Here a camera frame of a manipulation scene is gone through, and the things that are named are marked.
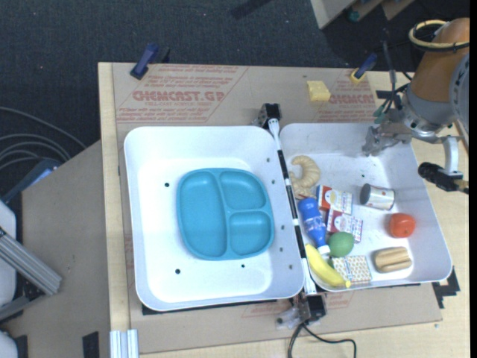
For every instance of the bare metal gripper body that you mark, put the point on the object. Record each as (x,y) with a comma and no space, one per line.
(413,127)

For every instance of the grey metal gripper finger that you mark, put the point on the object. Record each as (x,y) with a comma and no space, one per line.
(371,142)
(389,142)

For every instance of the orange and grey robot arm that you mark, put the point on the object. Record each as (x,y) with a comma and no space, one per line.
(436,69)

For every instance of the white plastic tray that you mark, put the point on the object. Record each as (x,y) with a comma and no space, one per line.
(156,215)
(410,170)

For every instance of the white can grey lid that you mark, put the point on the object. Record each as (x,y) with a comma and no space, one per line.
(380,197)

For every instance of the red and white carton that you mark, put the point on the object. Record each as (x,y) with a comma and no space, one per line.
(335,199)
(344,224)

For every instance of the beige croissant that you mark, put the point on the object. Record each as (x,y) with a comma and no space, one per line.
(307,172)

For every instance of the yellow cheese block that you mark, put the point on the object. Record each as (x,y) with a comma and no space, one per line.
(318,91)

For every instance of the orange tomato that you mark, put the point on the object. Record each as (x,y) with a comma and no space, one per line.
(401,225)

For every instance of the thin black and white rod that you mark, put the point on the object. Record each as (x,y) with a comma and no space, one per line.
(285,170)

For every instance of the blue bottle white cap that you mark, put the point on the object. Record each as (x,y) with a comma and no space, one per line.
(311,216)

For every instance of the green lime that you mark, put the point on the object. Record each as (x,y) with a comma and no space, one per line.
(341,244)

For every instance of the tan hot dog bun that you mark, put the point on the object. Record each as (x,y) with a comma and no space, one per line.
(392,259)

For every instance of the white packet orange print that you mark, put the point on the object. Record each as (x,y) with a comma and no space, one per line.
(354,269)

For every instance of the yellow banana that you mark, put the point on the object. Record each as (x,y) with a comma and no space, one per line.
(322,267)

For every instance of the blue divided plate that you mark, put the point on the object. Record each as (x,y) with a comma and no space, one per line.
(208,215)

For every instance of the brown cardboard board red print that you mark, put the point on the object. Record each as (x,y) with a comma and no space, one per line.
(186,103)

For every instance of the black cylinder on white bracket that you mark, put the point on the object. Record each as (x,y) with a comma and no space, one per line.
(441,175)

